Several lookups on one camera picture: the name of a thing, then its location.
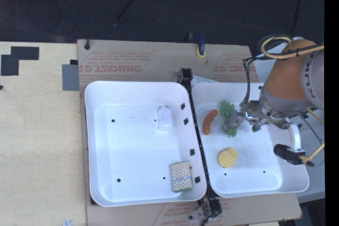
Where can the white plastic tray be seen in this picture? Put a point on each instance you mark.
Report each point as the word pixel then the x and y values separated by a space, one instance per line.
pixel 254 180
pixel 137 151

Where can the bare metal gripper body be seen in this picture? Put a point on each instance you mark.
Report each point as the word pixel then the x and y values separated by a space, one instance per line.
pixel 260 113

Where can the yellow patterned carton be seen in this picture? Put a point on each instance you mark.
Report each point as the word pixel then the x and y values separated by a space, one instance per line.
pixel 181 176

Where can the yellow corn cob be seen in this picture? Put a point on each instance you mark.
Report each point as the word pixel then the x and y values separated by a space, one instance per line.
pixel 227 157

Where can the orange sausage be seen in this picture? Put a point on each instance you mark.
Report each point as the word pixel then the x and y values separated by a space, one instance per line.
pixel 208 122

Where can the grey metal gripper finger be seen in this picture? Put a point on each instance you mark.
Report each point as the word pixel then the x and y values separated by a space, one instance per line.
pixel 230 122
pixel 239 116

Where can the black cylinder on white bracket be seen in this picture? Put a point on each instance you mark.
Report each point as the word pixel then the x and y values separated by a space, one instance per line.
pixel 288 152

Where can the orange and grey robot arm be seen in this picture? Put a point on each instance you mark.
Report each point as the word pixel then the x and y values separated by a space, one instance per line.
pixel 284 74

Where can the thin black rod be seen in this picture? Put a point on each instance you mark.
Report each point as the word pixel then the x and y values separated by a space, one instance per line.
pixel 199 140

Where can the green broccoli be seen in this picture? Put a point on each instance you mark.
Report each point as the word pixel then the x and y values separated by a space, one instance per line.
pixel 226 108

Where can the brown cardboard board red print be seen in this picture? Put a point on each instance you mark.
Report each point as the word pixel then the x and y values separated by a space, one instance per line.
pixel 148 63

